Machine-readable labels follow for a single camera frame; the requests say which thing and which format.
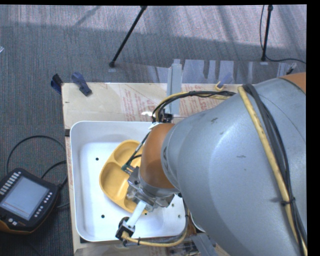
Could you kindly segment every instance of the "table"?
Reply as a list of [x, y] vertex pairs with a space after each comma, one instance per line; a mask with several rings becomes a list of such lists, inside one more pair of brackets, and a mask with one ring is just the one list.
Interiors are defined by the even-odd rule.
[[[136, 248], [122, 248], [120, 241], [110, 242], [81, 242], [75, 223], [74, 187], [72, 172], [72, 152], [70, 145], [70, 129], [80, 121], [151, 121], [148, 113], [167, 95], [166, 83], [87, 83], [92, 94], [85, 96], [75, 83], [61, 85], [63, 120], [65, 128], [65, 145], [67, 156], [67, 174], [70, 197], [70, 212], [72, 225], [73, 251], [77, 256], [85, 255], [150, 255], [166, 256], [168, 250], [161, 247], [141, 246]], [[226, 84], [224, 90], [237, 92], [240, 84]], [[216, 91], [215, 84], [182, 84], [183, 92]], [[182, 119], [214, 108], [222, 100], [186, 97], [180, 100], [180, 113], [175, 116], [173, 123]], [[189, 224], [188, 234], [196, 234], [196, 228]], [[219, 256], [228, 254], [219, 245], [215, 248]]]

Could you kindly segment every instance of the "cable tie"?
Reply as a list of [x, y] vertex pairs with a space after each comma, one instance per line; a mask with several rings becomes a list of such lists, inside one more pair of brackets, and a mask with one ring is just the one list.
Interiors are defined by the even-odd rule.
[[281, 205], [282, 206], [286, 206], [286, 205], [291, 205], [294, 201], [296, 201], [296, 198], [294, 197], [292, 200], [290, 201], [281, 201]]

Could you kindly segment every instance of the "yellow plate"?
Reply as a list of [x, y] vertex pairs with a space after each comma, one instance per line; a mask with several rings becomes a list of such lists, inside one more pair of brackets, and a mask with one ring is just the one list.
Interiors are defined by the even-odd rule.
[[[100, 187], [106, 196], [130, 213], [133, 213], [137, 204], [126, 198], [130, 176], [121, 170], [121, 167], [129, 160], [139, 144], [139, 141], [133, 139], [121, 142], [105, 162], [99, 176]], [[139, 149], [137, 155], [142, 154], [143, 147]], [[141, 157], [138, 157], [132, 160], [131, 166], [139, 167], [140, 163]]]

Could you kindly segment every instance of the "white tray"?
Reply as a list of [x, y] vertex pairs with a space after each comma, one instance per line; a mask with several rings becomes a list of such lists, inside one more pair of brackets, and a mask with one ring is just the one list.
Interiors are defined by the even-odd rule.
[[[114, 149], [125, 140], [141, 141], [150, 122], [81, 121], [70, 130], [74, 190], [75, 225], [89, 242], [117, 240], [115, 235], [123, 217], [131, 213], [112, 202], [101, 190], [99, 175]], [[142, 215], [133, 238], [169, 237], [185, 226], [183, 201], [175, 196], [167, 208], [158, 207]]]

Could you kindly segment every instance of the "tripod leg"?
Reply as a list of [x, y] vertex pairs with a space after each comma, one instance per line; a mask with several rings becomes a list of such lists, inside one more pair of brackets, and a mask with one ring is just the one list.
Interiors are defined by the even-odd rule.
[[266, 18], [266, 28], [265, 28], [265, 35], [264, 35], [264, 43], [263, 43], [263, 51], [261, 60], [264, 62], [266, 60], [266, 50], [267, 50], [267, 42], [268, 42], [268, 33], [269, 33], [269, 26], [270, 26], [270, 18], [271, 18], [271, 11], [274, 9], [272, 4], [268, 5], [268, 17]]
[[141, 15], [142, 15], [142, 14], [144, 13], [144, 11], [147, 9], [147, 5], [141, 5], [140, 7], [141, 7], [140, 12], [138, 13], [138, 15], [137, 15], [137, 17], [135, 18], [135, 20], [134, 20], [134, 22], [133, 22], [130, 30], [129, 30], [128, 33], [126, 34], [126, 36], [125, 36], [122, 44], [120, 45], [118, 51], [116, 52], [115, 56], [113, 57], [113, 60], [109, 63], [109, 66], [110, 66], [111, 68], [113, 68], [113, 67], [115, 66], [115, 62], [116, 62], [119, 54], [121, 53], [122, 48], [125, 46], [125, 44], [126, 44], [127, 40], [129, 39], [132, 31], [134, 30], [135, 26], [137, 25], [137, 23], [138, 23]]

